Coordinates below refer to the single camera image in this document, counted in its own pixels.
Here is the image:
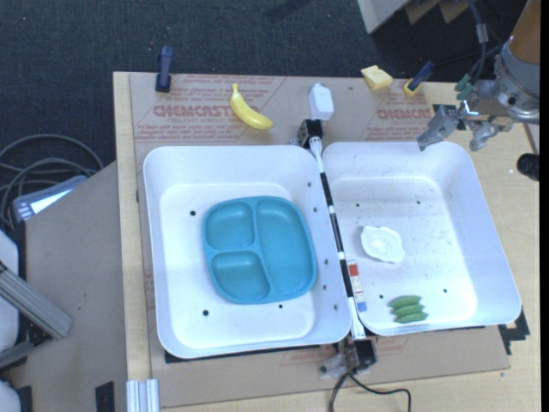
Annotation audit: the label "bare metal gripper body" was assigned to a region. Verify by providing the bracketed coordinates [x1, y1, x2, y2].
[457, 76, 541, 124]

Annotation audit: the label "yellow cheese wedge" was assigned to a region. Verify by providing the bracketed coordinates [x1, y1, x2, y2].
[359, 64, 395, 93]

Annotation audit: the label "white plastic tray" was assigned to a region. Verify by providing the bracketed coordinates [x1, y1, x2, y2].
[320, 140, 523, 338]
[142, 144, 354, 360]

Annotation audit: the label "white bottle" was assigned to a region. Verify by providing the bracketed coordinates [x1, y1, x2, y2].
[308, 82, 335, 122]

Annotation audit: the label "white fried egg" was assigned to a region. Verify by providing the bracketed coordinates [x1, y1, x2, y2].
[359, 224, 407, 264]

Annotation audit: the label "thin black and white rod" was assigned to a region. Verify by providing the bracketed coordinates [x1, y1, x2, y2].
[309, 136, 367, 340]

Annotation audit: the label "white packet red blue print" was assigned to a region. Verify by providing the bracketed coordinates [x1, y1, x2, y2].
[346, 259, 371, 313]

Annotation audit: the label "green pea pods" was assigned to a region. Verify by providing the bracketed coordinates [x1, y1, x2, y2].
[387, 294, 430, 325]

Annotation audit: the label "yellow banana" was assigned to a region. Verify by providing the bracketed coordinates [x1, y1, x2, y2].
[229, 82, 275, 130]

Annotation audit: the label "blue divided plate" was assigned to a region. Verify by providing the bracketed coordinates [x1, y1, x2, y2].
[201, 195, 319, 306]

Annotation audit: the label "brown cardboard board red print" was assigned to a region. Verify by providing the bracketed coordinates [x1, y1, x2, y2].
[128, 72, 512, 409]

